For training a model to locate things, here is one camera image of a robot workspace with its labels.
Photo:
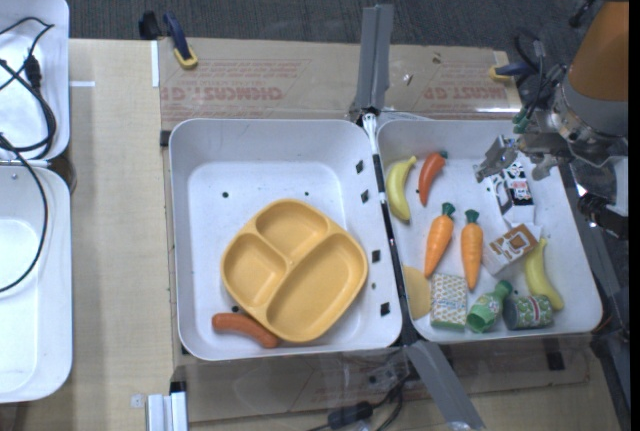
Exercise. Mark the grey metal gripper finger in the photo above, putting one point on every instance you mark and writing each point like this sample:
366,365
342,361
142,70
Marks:
497,156
544,165

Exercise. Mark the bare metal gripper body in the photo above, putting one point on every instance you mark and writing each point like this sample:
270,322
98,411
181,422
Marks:
575,131

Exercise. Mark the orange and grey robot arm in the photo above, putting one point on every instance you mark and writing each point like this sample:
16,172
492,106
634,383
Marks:
600,54

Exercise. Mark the black and white milk carton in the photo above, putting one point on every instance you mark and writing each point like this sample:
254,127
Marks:
517,189

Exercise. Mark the dark orange carrot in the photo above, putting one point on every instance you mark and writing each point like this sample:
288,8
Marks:
429,174

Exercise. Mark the white plastic tray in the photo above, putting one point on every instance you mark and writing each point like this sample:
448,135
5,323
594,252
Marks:
560,239
210,159

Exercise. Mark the brown and white carton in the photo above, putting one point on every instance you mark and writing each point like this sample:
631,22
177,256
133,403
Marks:
512,246

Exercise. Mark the yellow banana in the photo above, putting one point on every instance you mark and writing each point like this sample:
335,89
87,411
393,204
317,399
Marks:
396,191
537,274

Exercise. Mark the thin black and white rod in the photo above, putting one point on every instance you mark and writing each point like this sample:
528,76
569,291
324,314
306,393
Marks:
384,204

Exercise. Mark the green printed can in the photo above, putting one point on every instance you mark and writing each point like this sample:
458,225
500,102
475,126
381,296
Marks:
530,312

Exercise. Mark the green plastic bottle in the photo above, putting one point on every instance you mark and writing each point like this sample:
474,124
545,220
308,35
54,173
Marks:
487,309

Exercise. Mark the yellow and green packet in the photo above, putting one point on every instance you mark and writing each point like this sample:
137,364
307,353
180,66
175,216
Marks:
448,301

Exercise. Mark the pale yellow round biscuit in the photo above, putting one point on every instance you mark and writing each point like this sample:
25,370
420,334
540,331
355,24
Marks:
419,294

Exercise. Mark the yellow divided plate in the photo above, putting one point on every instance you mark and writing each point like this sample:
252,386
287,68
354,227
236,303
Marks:
300,269

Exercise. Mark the brown cardboard board, red print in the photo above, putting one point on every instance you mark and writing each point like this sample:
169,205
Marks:
280,79

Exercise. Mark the orange sausage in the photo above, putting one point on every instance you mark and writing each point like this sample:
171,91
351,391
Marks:
240,324

